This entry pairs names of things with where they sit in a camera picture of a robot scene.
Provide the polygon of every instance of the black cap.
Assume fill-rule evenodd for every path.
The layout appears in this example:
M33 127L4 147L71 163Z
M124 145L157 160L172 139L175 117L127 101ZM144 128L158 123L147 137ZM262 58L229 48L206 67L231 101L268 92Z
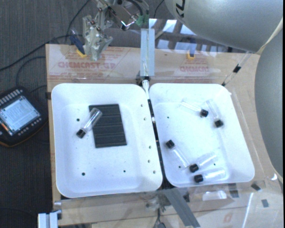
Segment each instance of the black cap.
M172 149L172 148L175 146L175 144L173 143L172 140L169 140L168 142L166 142L166 146L167 146L169 149Z
M79 138L83 138L85 136L85 131L83 131L82 129L79 129L78 132L76 133L76 135L79 137Z
M199 183L199 182L201 182L201 181L204 181L202 175L196 175L196 176L194 176L194 180L195 180L195 182L197 182L197 183Z
M202 117L202 116L203 116L203 117L206 117L206 116L208 116L208 113L209 113L208 111L206 111L206 110L204 110L204 109L201 109L201 111L200 111L199 114L200 114L201 117Z
M193 164L189 167L189 169L193 173L193 172L196 172L199 169L199 167L197 164Z
M224 125L224 123L222 122L222 120L218 119L214 122L216 127L221 127L222 125Z

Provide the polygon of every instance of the glass vial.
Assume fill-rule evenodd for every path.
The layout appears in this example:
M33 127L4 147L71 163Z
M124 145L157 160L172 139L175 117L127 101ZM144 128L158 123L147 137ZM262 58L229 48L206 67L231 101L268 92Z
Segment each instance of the glass vial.
M89 115L86 117L85 121L81 125L80 129L76 133L79 138L83 138L85 134L90 131L94 125L98 122L99 118L102 116L102 112L97 108L93 108Z
M202 181L212 182L226 177L226 171L223 168L212 169L194 176L194 181L200 183Z
M212 164L214 164L218 160L218 156L214 152L206 153L200 156L194 164L192 164L189 169L190 171L196 172L200 169L204 169Z
M210 99L206 101L206 105L213 117L213 122L214 122L215 127L219 128L223 126L224 123L222 121L222 117L220 115L218 106L215 104L215 102L212 99Z
M166 142L166 146L184 168L190 165L184 153L174 144L172 140Z
M192 112L199 114L200 117L208 116L208 111L205 109L202 109L197 103L193 103L193 102L189 103L187 100L182 100L180 105L189 109Z

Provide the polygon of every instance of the handheld control device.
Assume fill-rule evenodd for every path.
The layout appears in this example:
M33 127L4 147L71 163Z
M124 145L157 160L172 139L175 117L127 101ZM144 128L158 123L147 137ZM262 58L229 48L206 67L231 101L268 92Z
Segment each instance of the handheld control device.
M0 144L24 142L48 121L48 115L30 92L21 86L0 94Z

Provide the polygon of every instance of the metal strip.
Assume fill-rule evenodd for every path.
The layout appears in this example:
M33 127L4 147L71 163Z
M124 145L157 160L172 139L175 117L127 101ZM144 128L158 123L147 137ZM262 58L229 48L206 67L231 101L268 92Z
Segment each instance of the metal strip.
M142 29L141 30L141 70L140 76L154 76L155 75L155 30Z
M177 188L163 190L185 227L200 227L185 199Z

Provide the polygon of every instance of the clear plastic sheet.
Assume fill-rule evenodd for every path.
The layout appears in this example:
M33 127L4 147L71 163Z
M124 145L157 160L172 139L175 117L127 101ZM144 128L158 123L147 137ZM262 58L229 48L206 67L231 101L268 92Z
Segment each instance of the clear plastic sheet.
M254 178L249 182L178 188L200 226L283 227L283 194L257 125L251 90L259 56L200 38L175 20L150 20L150 28L155 30L155 75L150 85L225 82L255 167ZM107 33L119 38L124 33L126 39L114 40L98 61L80 56L75 46L47 45L48 91L61 83L139 85L140 31L110 28ZM78 199L62 197L55 187L52 147L51 154L53 202L54 210L62 210L60 226L153 227L160 220L166 227L185 227L165 190Z

